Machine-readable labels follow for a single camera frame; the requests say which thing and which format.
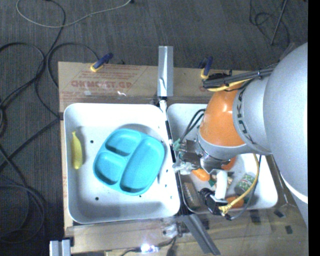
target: wire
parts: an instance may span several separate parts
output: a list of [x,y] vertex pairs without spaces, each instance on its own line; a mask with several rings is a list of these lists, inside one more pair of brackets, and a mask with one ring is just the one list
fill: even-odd
[[174,246],[175,246],[176,241],[177,241],[177,237],[175,236],[175,237],[173,238],[173,243],[171,244],[170,248],[169,248],[168,251],[166,252],[166,255],[167,255],[167,256],[169,256],[169,255],[174,255],[172,251],[173,251],[173,248],[174,248]]
[[12,47],[12,46],[17,46],[17,45],[22,45],[22,46],[27,46],[27,47],[31,47],[33,49],[35,49],[40,56],[42,57],[42,61],[40,63],[40,65],[38,66],[38,70],[36,72],[36,75],[28,82],[26,82],[25,84],[19,86],[18,88],[16,88],[15,90],[13,90],[9,95],[7,95],[3,100],[0,100],[0,128],[3,127],[3,121],[4,121],[4,104],[6,101],[8,101],[13,95],[21,92],[23,89],[25,89],[27,86],[31,85],[38,77],[38,72],[39,69],[43,70],[43,59],[45,58],[43,52],[36,46],[30,44],[30,43],[25,43],[25,42],[13,42],[13,43],[7,43],[3,46],[0,47],[0,53],[2,51],[4,51],[5,49]]
[[[259,168],[260,168],[260,164],[261,164],[261,158],[262,158],[262,156],[260,155],[260,156],[259,156]],[[249,197],[248,201],[246,202],[246,205],[242,208],[242,210],[241,210],[238,214],[236,214],[236,215],[234,215],[234,216],[230,216],[230,217],[229,217],[229,220],[230,220],[230,221],[233,221],[233,220],[235,220],[236,218],[240,217],[240,216],[248,209],[248,207],[249,207],[249,205],[250,205],[250,203],[251,203],[251,200],[252,200],[252,198],[254,197],[256,188],[257,188],[257,183],[255,184],[254,188],[252,189],[251,196]]]
[[45,222],[45,207],[44,207],[44,204],[43,204],[42,199],[40,198],[40,196],[37,195],[37,193],[34,192],[31,188],[26,187],[24,185],[17,184],[13,180],[11,180],[11,179],[3,176],[3,175],[2,175],[2,178],[7,179],[7,181],[9,181],[9,184],[0,185],[0,189],[19,189],[19,190],[26,191],[28,193],[28,200],[32,199],[35,202],[37,211],[40,213],[40,221],[37,221],[38,226],[37,226],[36,230],[31,233],[30,236],[27,236],[26,238],[21,238],[21,235],[18,235],[17,236],[18,239],[17,240],[13,240],[13,241],[9,240],[9,239],[6,239],[9,236],[12,236],[13,234],[15,234],[17,232],[28,232],[28,233],[30,233],[29,229],[22,228],[25,225],[26,221],[27,221],[27,218],[25,218],[23,223],[22,223],[22,225],[19,228],[15,229],[13,231],[7,232],[5,234],[2,234],[0,236],[0,242],[1,243],[5,243],[5,244],[21,244],[21,243],[27,242],[27,241],[31,240],[33,237],[35,237],[37,235],[37,233],[41,230],[41,228],[44,225],[44,222]]
[[231,203],[228,203],[227,205],[224,206],[219,206],[219,210],[222,212],[222,214],[227,214],[228,211],[236,204],[238,203],[241,199],[243,199],[246,195],[248,195],[256,186],[257,182],[258,182],[258,178],[259,178],[259,172],[260,172],[260,164],[259,164],[259,160],[257,158],[257,156],[255,154],[253,154],[254,156],[254,160],[256,163],[256,175],[255,178],[253,180],[253,183],[251,184],[251,186],[249,187],[249,189],[244,192],[242,195],[240,195],[239,197],[237,197],[235,200],[233,200]]
[[166,246],[168,246],[168,245],[172,245],[172,243],[174,244],[174,243],[176,242],[176,239],[177,239],[177,236],[175,236],[174,238],[172,238],[169,242],[159,243],[159,244],[157,245],[157,247],[162,248],[162,247],[166,247]]
[[[62,19],[62,27],[60,27],[59,32],[58,32],[58,34],[57,34],[57,36],[56,36],[53,44],[51,45],[49,51],[48,51],[47,54],[44,56],[44,58],[43,58],[43,60],[42,60],[42,62],[41,62],[41,64],[43,64],[43,67],[45,67],[46,58],[47,58],[48,55],[53,51],[53,49],[54,49],[54,47],[55,47],[55,45],[56,45],[56,43],[57,43],[57,41],[58,41],[58,39],[59,39],[59,37],[60,37],[60,35],[61,35],[61,32],[62,32],[62,30],[63,30],[63,25],[64,25],[65,22],[66,22],[66,12],[65,12],[65,10],[62,8],[62,6],[61,6],[60,4],[58,4],[57,2],[53,1],[53,0],[50,0],[50,2],[54,3],[55,5],[57,5],[57,6],[61,9],[61,11],[62,11],[62,13],[63,13],[63,19]],[[37,70],[37,75],[36,75],[35,81],[34,81],[34,91],[35,91],[35,94],[36,94],[37,98],[39,99],[39,101],[42,103],[42,105],[43,105],[49,112],[51,112],[55,117],[58,118],[58,117],[59,117],[59,114],[58,114],[58,113],[55,113],[53,110],[51,110],[51,108],[50,108],[47,104],[45,104],[45,102],[41,99],[41,97],[40,97],[40,95],[39,95],[39,91],[38,91],[39,80],[38,80],[38,78],[40,78],[40,74],[42,74],[42,70],[39,70],[39,68],[38,68],[38,70]]]
[[202,118],[202,116],[203,116],[204,114],[201,114],[201,115],[198,117],[198,119],[194,122],[194,124],[192,124],[192,123],[193,123],[193,121],[196,119],[197,115],[198,115],[199,113],[201,113],[201,112],[204,112],[204,111],[206,111],[205,108],[199,109],[199,110],[193,115],[193,117],[192,117],[192,119],[190,120],[189,124],[187,125],[185,131],[183,132],[183,134],[182,134],[181,137],[179,138],[179,141],[183,141],[184,138],[187,136],[187,134],[188,134],[189,132],[191,132],[191,130],[197,125],[197,123],[200,121],[200,119]]
[[121,254],[121,256],[124,256],[130,252],[133,252],[133,253],[140,253],[141,252],[141,249],[140,248],[134,248],[134,249],[129,249],[129,250],[126,250],[123,254]]
[[20,9],[19,9],[19,3],[20,3],[21,0],[18,0],[16,2],[16,5],[15,5],[15,8],[17,10],[17,12],[24,18],[26,19],[27,21],[33,23],[33,24],[36,24],[38,26],[41,26],[41,27],[45,27],[45,28],[51,28],[51,29],[58,29],[58,28],[64,28],[64,27],[67,27],[67,26],[71,26],[71,25],[74,25],[88,17],[91,17],[93,15],[96,15],[96,14],[101,14],[101,13],[105,13],[105,12],[109,12],[109,11],[113,11],[113,10],[116,10],[116,9],[119,9],[119,8],[122,8],[122,7],[125,7],[126,5],[128,5],[132,0],[128,0],[127,2],[125,2],[124,4],[122,5],[119,5],[117,7],[113,7],[113,8],[110,8],[110,9],[105,9],[105,10],[100,10],[100,11],[96,11],[96,12],[93,12],[93,13],[90,13],[74,22],[71,22],[71,23],[68,23],[68,24],[63,24],[63,25],[59,25],[59,26],[49,26],[49,25],[44,25],[44,24],[41,24],[41,23],[38,23],[38,22],[35,22],[29,18],[27,18],[26,16],[24,16],[21,12],[20,12]]
[[50,122],[49,124],[47,124],[45,127],[43,127],[42,129],[38,130],[36,133],[34,133],[30,138],[28,138],[25,142],[23,142],[17,149],[15,149],[9,156],[6,156],[5,159],[2,164],[0,165],[0,173],[3,172],[4,168],[6,167],[7,164],[10,164],[10,160],[17,154],[19,153],[22,149],[24,149],[26,147],[27,144],[29,144],[31,141],[33,141],[37,136],[39,136],[40,134],[44,133],[47,129],[49,129],[50,127],[52,127],[54,124],[56,124],[59,121],[58,118],[56,118],[55,120],[53,120],[52,122]]
[[21,171],[18,169],[18,167],[16,167],[14,165],[14,163],[9,160],[9,158],[7,157],[6,152],[2,149],[2,146],[0,146],[0,154],[2,155],[2,157],[4,158],[4,160],[12,167],[12,169],[18,174],[20,180],[22,181],[23,185],[25,187],[27,187],[27,182],[25,177],[22,175]]
[[81,43],[77,43],[77,42],[66,42],[66,43],[61,43],[59,45],[57,45],[56,47],[54,47],[51,51],[49,51],[49,53],[47,54],[47,58],[46,58],[46,71],[47,73],[49,74],[50,76],[50,79],[51,81],[53,82],[53,84],[55,85],[55,87],[58,89],[59,86],[58,86],[58,83],[54,80],[53,78],[53,75],[52,75],[52,72],[50,70],[50,62],[51,62],[51,59],[52,59],[52,55],[55,53],[55,51],[57,51],[59,48],[61,47],[65,47],[65,46],[81,46],[81,47],[84,47],[86,48],[87,50],[89,50],[97,60],[99,60],[99,57],[97,56],[97,54],[92,50],[90,49],[88,46],[84,45],[84,44],[81,44]]

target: blue divided plate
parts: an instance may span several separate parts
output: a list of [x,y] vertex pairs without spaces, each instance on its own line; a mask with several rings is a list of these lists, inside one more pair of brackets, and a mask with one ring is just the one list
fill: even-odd
[[146,192],[157,177],[165,148],[157,139],[132,129],[117,129],[102,144],[94,163],[96,178],[127,195]]

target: sink basin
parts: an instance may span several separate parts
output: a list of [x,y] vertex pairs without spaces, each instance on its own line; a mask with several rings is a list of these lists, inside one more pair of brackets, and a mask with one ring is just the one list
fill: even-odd
[[[172,104],[168,107],[167,115],[168,122],[171,129],[172,139],[177,140],[185,131],[187,125],[189,124],[193,115],[200,109],[205,109],[207,107],[206,104],[189,104],[189,103],[176,103]],[[197,135],[197,129],[194,128],[186,135],[186,139],[194,140]],[[241,180],[241,178],[247,174],[256,174],[257,173],[257,165],[254,159],[253,154],[241,154],[236,157],[234,166],[231,168],[230,172],[232,172],[232,183],[230,184],[228,190],[226,191],[226,197],[233,196],[235,194],[234,188],[237,183]],[[199,192],[203,188],[208,188],[212,191],[215,190],[215,187],[212,186],[207,181],[202,181],[193,173],[189,175],[182,175],[179,173],[179,179],[181,185],[191,186],[192,191],[196,191],[194,193],[194,200],[197,202],[201,202]],[[184,204],[188,207],[187,196],[183,195]],[[273,207],[278,202],[278,192],[276,189],[275,182],[271,175],[271,171],[269,169],[266,157],[263,156],[260,164],[260,174],[258,178],[258,183],[254,192],[254,197],[251,200],[251,204],[248,209],[266,209]],[[197,214],[205,214],[208,213],[208,207],[203,203],[200,204],[199,208],[196,210],[189,209],[191,212]]]
[[[72,165],[73,131],[82,147],[79,169]],[[178,212],[177,180],[159,108],[149,104],[71,104],[64,112],[64,132],[68,211],[75,222],[166,218]],[[150,159],[152,166],[148,167],[141,155]]]

